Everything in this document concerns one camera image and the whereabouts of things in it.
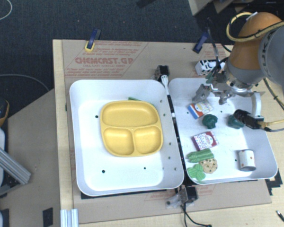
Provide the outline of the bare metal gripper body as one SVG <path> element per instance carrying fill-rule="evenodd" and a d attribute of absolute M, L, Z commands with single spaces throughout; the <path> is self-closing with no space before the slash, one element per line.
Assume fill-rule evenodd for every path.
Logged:
<path fill-rule="evenodd" d="M 223 71 L 209 76 L 211 91 L 220 98 L 230 98 L 235 95 L 245 96 L 250 93 L 252 84 L 246 84 L 234 77 L 230 72 Z"/>

